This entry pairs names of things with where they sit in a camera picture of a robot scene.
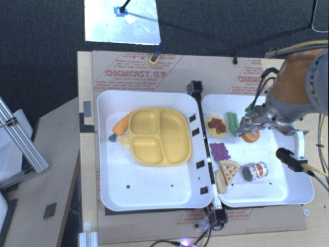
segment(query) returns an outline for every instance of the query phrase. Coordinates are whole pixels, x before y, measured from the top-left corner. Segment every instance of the black clip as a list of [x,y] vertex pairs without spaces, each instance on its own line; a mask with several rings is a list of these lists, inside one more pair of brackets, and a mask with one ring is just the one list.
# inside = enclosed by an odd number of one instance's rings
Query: black clip
[[233,61],[232,61],[234,65],[237,65],[237,55],[238,55],[237,51],[234,52],[234,54],[233,54]]
[[0,128],[5,127],[5,126],[8,126],[8,127],[9,127],[9,126],[13,126],[13,125],[15,125],[16,123],[18,123],[17,118],[16,118],[16,117],[12,117],[12,118],[10,118],[9,120],[7,120],[7,121],[5,122],[4,125],[1,125]]

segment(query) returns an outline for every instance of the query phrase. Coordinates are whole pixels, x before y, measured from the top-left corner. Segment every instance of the toy carrot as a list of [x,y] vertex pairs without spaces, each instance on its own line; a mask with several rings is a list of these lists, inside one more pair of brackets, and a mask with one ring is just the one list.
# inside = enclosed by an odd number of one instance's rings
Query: toy carrot
[[129,119],[133,112],[128,113],[120,121],[118,121],[112,128],[113,134],[108,138],[108,140],[114,142],[118,135],[124,134],[129,126]]

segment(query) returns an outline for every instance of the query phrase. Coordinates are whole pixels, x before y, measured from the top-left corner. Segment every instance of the purple grapes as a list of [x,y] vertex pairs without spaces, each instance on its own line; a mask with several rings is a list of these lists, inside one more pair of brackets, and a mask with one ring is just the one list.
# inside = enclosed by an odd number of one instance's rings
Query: purple grapes
[[214,157],[215,161],[219,160],[227,160],[231,157],[228,155],[228,151],[224,145],[224,143],[220,144],[210,144],[211,154]]

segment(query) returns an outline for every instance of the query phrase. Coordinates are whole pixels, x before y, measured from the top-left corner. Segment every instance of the orange toy food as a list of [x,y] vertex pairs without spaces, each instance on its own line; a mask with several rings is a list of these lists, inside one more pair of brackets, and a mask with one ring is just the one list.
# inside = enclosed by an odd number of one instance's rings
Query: orange toy food
[[114,125],[114,127],[112,128],[113,135],[108,138],[110,141],[114,142],[118,135],[124,134],[124,132],[129,126],[129,119],[132,114],[133,112],[128,113],[125,117],[123,117]]
[[246,132],[243,135],[241,135],[242,139],[246,141],[247,143],[254,143],[259,139],[259,130],[256,131],[255,134],[251,134],[250,132]]

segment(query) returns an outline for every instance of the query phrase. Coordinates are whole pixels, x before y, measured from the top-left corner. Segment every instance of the dark carpet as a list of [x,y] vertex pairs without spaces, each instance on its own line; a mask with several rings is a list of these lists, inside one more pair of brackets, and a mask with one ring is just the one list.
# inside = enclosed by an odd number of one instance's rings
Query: dark carpet
[[[315,20],[328,29],[328,0]],[[156,0],[166,53],[263,57],[271,48],[328,39],[308,28],[313,0]],[[0,96],[36,119],[76,97],[77,51],[152,52],[84,40],[84,0],[0,0]]]

